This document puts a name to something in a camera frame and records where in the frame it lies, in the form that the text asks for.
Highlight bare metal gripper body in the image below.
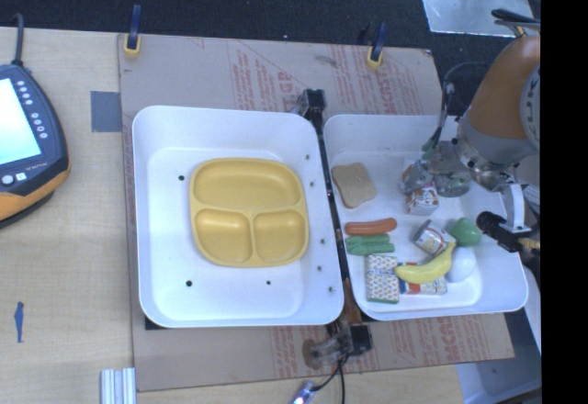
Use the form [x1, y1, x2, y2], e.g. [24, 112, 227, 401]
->
[422, 140, 524, 199]

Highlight small white and orange carton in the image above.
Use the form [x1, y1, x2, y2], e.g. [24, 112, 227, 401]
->
[404, 183, 440, 217]

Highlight small white and orange can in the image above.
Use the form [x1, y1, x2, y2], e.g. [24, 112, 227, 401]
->
[410, 219, 456, 257]

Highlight tan bread slice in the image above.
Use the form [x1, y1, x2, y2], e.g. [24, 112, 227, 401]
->
[330, 162, 378, 210]

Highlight green pepper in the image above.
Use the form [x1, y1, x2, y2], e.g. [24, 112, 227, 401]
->
[448, 216, 484, 249]

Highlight orange sausage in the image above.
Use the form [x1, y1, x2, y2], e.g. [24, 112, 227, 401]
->
[344, 217, 399, 237]

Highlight green bean pods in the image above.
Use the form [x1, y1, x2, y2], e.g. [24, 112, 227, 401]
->
[345, 232, 397, 257]

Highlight thin black and white rod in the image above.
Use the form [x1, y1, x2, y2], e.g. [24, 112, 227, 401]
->
[314, 115, 353, 326]

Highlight yellow banana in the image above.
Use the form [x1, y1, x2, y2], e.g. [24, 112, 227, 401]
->
[393, 240, 458, 286]

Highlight white egg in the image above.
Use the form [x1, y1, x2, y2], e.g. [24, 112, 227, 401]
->
[446, 245, 478, 285]

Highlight orange patterned carton, green edge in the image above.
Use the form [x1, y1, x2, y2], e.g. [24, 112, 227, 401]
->
[364, 252, 401, 305]

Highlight white and orange flat packet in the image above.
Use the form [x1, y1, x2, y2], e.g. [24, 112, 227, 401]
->
[396, 261, 448, 297]

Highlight white plastic tray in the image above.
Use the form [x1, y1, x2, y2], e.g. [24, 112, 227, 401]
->
[322, 114, 530, 322]
[131, 105, 345, 330]

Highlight yellow divided plate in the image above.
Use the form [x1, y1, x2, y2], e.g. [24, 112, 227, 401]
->
[188, 157, 311, 269]

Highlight brown cardboard board, red print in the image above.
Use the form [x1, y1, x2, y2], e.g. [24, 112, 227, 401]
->
[117, 33, 516, 393]

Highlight black cylinder on white bracket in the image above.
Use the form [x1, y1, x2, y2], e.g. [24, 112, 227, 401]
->
[475, 183, 530, 254]

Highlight black block with thin wires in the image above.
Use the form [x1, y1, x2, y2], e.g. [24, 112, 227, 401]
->
[297, 88, 329, 119]
[347, 323, 374, 356]

